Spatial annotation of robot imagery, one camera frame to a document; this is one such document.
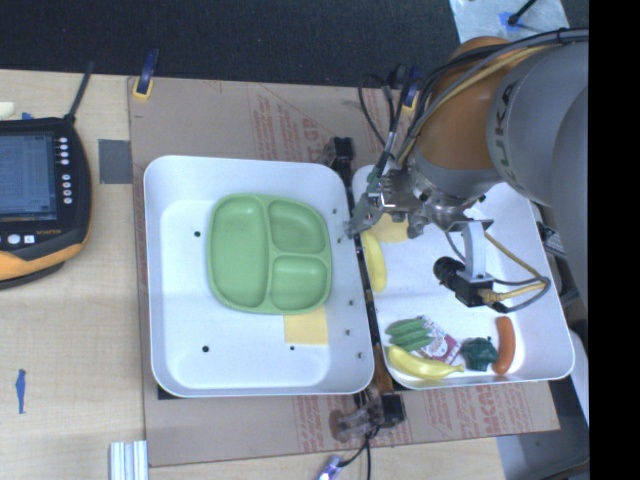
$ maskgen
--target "wooden table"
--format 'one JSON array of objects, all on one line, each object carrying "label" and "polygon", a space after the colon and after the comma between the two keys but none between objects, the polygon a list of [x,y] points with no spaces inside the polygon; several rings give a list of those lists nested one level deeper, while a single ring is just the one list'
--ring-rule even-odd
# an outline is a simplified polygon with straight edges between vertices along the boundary
[{"label": "wooden table", "polygon": [[[0,101],[15,103],[12,118],[62,117],[81,77],[0,70]],[[85,250],[49,277],[0,291],[0,478],[104,480],[110,443],[145,439],[132,188],[100,184],[97,169],[99,140],[129,140],[126,80],[93,75],[77,113],[94,184]],[[149,478],[315,479],[328,457],[151,468]],[[373,478],[504,478],[493,438],[376,448],[372,463]],[[364,454],[340,473],[365,477]]]}]

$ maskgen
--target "black carpet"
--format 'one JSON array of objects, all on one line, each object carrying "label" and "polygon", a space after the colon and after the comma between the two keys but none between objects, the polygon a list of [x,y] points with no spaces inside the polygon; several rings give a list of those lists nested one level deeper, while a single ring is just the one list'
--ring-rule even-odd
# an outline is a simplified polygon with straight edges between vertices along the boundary
[{"label": "black carpet", "polygon": [[[589,0],[561,0],[571,27]],[[448,0],[0,0],[0,69],[357,85],[457,46]]]}]

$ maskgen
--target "screen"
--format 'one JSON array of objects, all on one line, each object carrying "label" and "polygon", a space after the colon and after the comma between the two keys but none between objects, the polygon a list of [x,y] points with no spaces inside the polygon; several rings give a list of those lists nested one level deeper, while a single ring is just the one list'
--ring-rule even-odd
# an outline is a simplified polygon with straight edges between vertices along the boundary
[{"label": "screen", "polygon": [[53,136],[0,135],[0,222],[56,218]]}]

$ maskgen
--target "toy banana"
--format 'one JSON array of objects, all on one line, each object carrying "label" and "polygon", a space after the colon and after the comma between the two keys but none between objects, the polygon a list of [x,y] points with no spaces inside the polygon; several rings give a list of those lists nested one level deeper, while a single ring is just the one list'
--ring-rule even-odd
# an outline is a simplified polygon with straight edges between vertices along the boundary
[{"label": "toy banana", "polygon": [[387,359],[396,370],[424,380],[440,380],[453,372],[464,371],[461,364],[452,366],[435,359],[418,357],[397,345],[387,349]]},{"label": "toy banana", "polygon": [[381,292],[387,286],[387,267],[384,264],[384,256],[380,243],[373,233],[363,231],[360,233],[360,240],[364,248],[364,257],[369,273],[371,289],[374,292]]}]

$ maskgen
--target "yellow object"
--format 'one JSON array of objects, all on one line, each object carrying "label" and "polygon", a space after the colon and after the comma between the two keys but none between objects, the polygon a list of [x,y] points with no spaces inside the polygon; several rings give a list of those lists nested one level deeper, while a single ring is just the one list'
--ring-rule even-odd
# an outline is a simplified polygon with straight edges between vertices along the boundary
[{"label": "yellow object", "polygon": [[435,359],[418,357],[397,345],[387,349],[389,363],[396,370],[424,380],[441,380],[453,372],[463,372],[464,366],[452,366]]},{"label": "yellow object", "polygon": [[532,266],[530,266],[529,264],[525,263],[523,260],[518,258],[509,249],[507,249],[504,245],[502,245],[495,238],[493,238],[489,233],[485,232],[484,236],[487,240],[489,240],[489,242],[491,242],[495,247],[497,247],[505,256],[507,256],[509,259],[516,262],[522,268],[524,268],[525,270],[533,274],[537,279],[540,279],[540,281],[535,284],[523,286],[522,288],[518,288],[516,290],[512,290],[506,293],[498,293],[490,289],[478,290],[478,295],[482,297],[482,302],[484,302],[485,304],[492,304],[494,302],[501,302],[503,300],[511,299],[513,297],[522,295],[523,293],[527,293],[533,290],[542,290],[546,288],[547,283],[544,280],[545,278],[543,278],[542,275],[535,268],[533,268]]},{"label": "yellow object", "polygon": [[284,340],[298,345],[329,343],[324,305],[308,313],[284,315]]},{"label": "yellow object", "polygon": [[407,240],[407,221],[393,222],[391,215],[382,214],[382,217],[369,230],[378,239],[378,242],[404,242]]},{"label": "yellow object", "polygon": [[64,263],[84,248],[87,239],[88,235],[81,244],[73,244],[59,251],[30,261],[23,260],[15,254],[0,251],[0,281],[34,274],[49,267],[53,267],[54,265],[58,265],[59,263]]},{"label": "yellow object", "polygon": [[133,83],[133,89],[131,90],[131,94],[139,100],[148,100],[151,96],[151,90],[153,89],[153,80],[149,80],[149,87],[147,87],[147,92],[141,93],[138,92],[138,85],[140,85],[140,77],[137,76],[135,82]]},{"label": "yellow object", "polygon": [[371,230],[360,234],[362,247],[364,249],[364,259],[369,272],[369,282],[374,292],[381,292],[387,286],[387,267],[384,265],[384,257],[378,239]]}]

